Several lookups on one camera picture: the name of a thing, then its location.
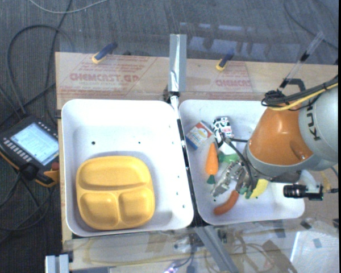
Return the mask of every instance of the yellow divided plate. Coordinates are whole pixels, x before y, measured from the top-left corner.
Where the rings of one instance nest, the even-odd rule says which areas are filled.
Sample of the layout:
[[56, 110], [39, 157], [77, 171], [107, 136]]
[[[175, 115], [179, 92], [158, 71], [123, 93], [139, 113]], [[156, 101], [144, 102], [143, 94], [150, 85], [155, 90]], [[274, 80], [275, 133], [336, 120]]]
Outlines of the yellow divided plate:
[[76, 175], [82, 219], [98, 230], [141, 226], [155, 210], [147, 165], [133, 156], [105, 156], [83, 162]]

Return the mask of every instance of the yellow and blue clip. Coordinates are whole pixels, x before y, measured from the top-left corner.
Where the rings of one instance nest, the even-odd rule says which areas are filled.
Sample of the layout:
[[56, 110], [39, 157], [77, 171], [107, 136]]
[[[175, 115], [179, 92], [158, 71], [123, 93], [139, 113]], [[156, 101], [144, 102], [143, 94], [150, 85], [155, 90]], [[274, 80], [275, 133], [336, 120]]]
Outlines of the yellow and blue clip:
[[99, 64], [102, 62], [106, 55], [109, 53], [112, 53], [114, 49], [116, 49], [118, 45], [116, 43], [110, 43], [106, 47], [104, 47], [102, 50], [100, 50], [98, 53], [95, 53], [92, 56], [92, 62], [95, 64]]
[[234, 49], [231, 49], [216, 65], [216, 69], [219, 71], [223, 71], [226, 68], [227, 62], [232, 59], [235, 52]]

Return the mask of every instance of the orange carrot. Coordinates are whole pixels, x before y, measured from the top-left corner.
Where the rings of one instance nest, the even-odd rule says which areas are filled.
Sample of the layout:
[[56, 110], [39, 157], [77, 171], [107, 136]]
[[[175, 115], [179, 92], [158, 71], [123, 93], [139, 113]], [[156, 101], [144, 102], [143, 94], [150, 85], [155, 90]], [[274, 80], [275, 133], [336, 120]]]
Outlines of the orange carrot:
[[205, 170], [208, 175], [215, 175], [218, 171], [218, 158], [214, 143], [210, 145]]
[[237, 192], [236, 190], [232, 190], [228, 200], [224, 204], [221, 204], [220, 206], [214, 208], [214, 214], [220, 216], [221, 214], [228, 212], [232, 207], [234, 207], [238, 198], [239, 192]]

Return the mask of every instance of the brown sausage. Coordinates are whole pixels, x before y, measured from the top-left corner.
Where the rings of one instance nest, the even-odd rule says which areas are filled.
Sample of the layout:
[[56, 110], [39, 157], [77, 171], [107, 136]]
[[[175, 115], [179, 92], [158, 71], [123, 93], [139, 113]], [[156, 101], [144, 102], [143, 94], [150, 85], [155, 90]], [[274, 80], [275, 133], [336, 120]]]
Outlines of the brown sausage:
[[220, 206], [214, 208], [214, 214], [219, 216], [221, 214], [228, 212], [235, 205], [238, 198], [239, 192], [237, 192], [236, 190], [232, 190], [228, 200], [224, 204], [221, 204]]

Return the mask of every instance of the dark floor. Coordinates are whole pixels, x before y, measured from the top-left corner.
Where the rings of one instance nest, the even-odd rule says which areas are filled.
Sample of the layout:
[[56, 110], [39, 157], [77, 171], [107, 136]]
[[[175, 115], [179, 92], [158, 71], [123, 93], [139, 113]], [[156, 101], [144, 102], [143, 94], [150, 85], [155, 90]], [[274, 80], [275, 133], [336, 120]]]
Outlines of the dark floor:
[[[34, 1], [66, 11], [69, 5], [74, 10], [100, 0]], [[235, 60], [295, 63], [322, 31], [325, 40], [307, 63], [335, 64], [338, 22], [339, 0], [109, 0], [67, 15], [41, 10], [28, 0], [0, 0], [0, 88], [9, 99], [0, 92], [0, 131], [18, 121], [13, 107], [23, 115], [14, 90], [27, 114], [55, 123], [55, 89], [50, 87], [55, 37], [56, 51], [94, 53], [117, 42], [116, 54], [168, 56], [169, 34], [181, 33], [188, 36], [189, 58], [218, 59], [234, 48]], [[0, 202], [15, 177], [0, 158]], [[46, 188], [27, 185], [38, 202], [46, 199]], [[0, 272], [44, 272], [44, 257], [61, 252], [58, 188], [51, 199], [46, 217], [33, 228], [0, 230]], [[20, 182], [0, 210], [0, 223], [15, 228], [35, 209]]]

